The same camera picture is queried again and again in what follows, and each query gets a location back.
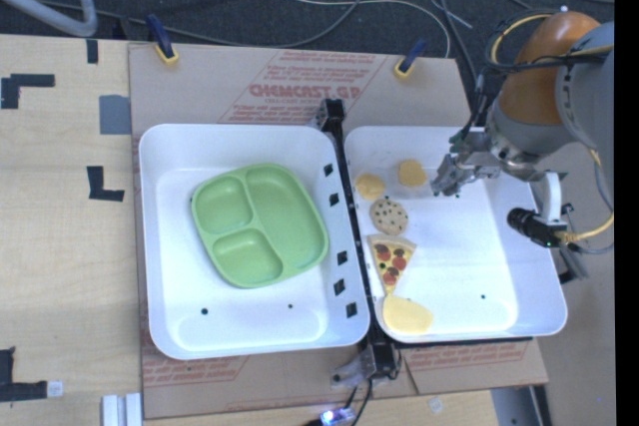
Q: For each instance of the chocolate chip cookie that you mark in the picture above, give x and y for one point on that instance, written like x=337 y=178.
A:
x=389 y=216

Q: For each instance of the pale yellow toy slice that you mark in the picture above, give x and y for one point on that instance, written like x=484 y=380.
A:
x=405 y=315

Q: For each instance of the round yellow biscuit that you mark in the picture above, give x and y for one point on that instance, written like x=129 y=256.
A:
x=412 y=173
x=370 y=186

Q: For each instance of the toy pizza slice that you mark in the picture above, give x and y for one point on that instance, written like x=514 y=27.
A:
x=391 y=262

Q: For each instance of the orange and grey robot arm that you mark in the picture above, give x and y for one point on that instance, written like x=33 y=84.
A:
x=539 y=80

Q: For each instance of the thin black rod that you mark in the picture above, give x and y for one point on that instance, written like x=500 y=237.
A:
x=355 y=224

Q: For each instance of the green divided plate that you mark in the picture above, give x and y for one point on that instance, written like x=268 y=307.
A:
x=272 y=209

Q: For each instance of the white plastic tray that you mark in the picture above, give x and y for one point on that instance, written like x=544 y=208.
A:
x=464 y=264
x=239 y=319

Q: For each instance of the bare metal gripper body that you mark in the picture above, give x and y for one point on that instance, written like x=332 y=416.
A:
x=481 y=162

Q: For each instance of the black cylinder on white bracket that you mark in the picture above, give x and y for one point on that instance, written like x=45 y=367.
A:
x=529 y=222

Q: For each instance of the brown cardboard board red print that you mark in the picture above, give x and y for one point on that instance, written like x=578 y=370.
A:
x=209 y=90

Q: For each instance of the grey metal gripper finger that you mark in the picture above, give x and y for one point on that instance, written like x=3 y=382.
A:
x=441 y=175
x=457 y=182

